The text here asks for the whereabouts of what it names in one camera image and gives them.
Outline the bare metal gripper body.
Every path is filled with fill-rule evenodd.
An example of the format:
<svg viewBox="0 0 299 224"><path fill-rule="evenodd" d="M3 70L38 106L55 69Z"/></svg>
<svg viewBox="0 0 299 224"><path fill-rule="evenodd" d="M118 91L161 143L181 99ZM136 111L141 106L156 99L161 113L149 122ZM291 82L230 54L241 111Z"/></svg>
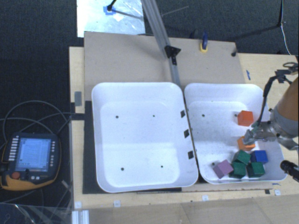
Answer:
<svg viewBox="0 0 299 224"><path fill-rule="evenodd" d="M256 138L263 142L273 142L280 137L280 134L271 126L271 122L261 122L259 125L253 124L253 129L256 131Z"/></svg>

